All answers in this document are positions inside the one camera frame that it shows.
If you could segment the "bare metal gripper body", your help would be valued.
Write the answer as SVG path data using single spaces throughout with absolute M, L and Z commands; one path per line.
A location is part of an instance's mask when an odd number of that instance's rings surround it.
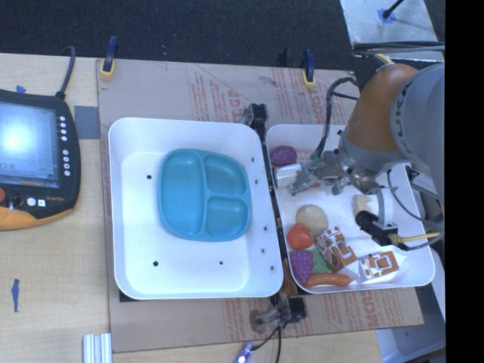
M 326 150 L 312 159 L 312 172 L 326 184 L 350 184 L 351 180 L 364 175 L 363 168 L 339 150 Z

